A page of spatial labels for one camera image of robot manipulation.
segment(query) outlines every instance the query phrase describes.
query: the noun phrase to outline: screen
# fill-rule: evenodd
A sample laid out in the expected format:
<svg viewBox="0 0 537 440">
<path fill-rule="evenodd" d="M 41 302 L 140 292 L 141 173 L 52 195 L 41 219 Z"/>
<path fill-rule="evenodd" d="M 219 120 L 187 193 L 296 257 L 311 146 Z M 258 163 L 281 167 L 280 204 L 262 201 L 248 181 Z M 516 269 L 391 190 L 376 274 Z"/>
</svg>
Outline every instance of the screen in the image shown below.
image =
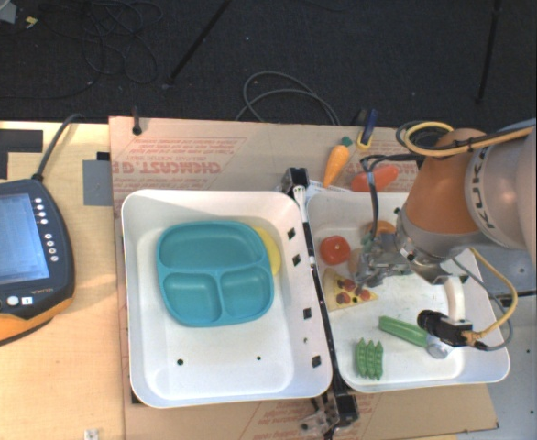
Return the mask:
<svg viewBox="0 0 537 440">
<path fill-rule="evenodd" d="M 0 197 L 0 284 L 49 276 L 28 194 Z"/>
</svg>

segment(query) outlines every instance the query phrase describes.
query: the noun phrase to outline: toy pizza slice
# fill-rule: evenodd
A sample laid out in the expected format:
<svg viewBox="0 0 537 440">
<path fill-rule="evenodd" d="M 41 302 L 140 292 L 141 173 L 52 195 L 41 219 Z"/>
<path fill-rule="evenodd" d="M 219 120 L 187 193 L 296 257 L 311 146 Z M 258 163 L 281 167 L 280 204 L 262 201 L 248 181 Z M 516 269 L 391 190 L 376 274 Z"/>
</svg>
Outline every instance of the toy pizza slice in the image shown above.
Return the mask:
<svg viewBox="0 0 537 440">
<path fill-rule="evenodd" d="M 327 309 L 331 312 L 378 298 L 370 289 L 361 288 L 352 279 L 338 274 L 332 268 L 323 272 L 323 295 Z"/>
</svg>

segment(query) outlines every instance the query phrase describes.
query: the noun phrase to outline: toy carrot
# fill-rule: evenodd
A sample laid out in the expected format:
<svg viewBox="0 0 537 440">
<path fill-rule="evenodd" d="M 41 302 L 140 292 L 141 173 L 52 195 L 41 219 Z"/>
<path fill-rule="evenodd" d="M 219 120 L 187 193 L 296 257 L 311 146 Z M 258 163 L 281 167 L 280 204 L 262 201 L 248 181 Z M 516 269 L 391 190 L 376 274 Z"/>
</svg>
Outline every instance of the toy carrot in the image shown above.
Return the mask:
<svg viewBox="0 0 537 440">
<path fill-rule="evenodd" d="M 325 165 L 325 173 L 323 174 L 323 187 L 328 187 L 338 174 L 342 171 L 348 160 L 350 160 L 350 146 L 353 144 L 350 137 L 342 138 L 342 142 L 332 148 L 330 157 Z"/>
</svg>

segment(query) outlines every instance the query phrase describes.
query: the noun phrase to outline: gray floor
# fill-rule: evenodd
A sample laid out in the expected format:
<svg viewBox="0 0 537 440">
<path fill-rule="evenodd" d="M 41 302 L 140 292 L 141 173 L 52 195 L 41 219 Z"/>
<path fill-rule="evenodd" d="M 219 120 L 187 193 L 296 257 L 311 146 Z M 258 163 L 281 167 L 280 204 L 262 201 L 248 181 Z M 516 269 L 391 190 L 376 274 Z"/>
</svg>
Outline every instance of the gray floor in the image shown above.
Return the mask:
<svg viewBox="0 0 537 440">
<path fill-rule="evenodd" d="M 459 434 L 458 440 L 537 439 L 537 296 L 520 297 L 511 321 L 510 374 L 488 385 L 499 428 Z"/>
</svg>

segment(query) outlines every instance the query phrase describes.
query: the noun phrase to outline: tomato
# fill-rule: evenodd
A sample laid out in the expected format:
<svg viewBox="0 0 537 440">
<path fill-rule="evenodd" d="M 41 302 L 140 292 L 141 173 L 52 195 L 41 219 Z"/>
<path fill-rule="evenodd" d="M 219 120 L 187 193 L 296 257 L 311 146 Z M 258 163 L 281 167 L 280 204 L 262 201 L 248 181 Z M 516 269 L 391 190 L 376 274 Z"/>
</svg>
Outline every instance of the tomato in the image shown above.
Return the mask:
<svg viewBox="0 0 537 440">
<path fill-rule="evenodd" d="M 330 266 L 346 262 L 350 258 L 351 252 L 348 242 L 339 235 L 324 238 L 320 245 L 320 256 Z"/>
<path fill-rule="evenodd" d="M 377 186 L 377 191 L 379 192 L 385 189 L 399 176 L 399 168 L 397 168 L 395 165 L 377 166 L 372 172 L 375 177 L 375 186 Z M 355 193 L 367 193 L 370 191 L 368 177 L 364 171 L 359 172 L 354 177 L 350 183 L 350 189 L 352 189 L 352 191 Z"/>
</svg>

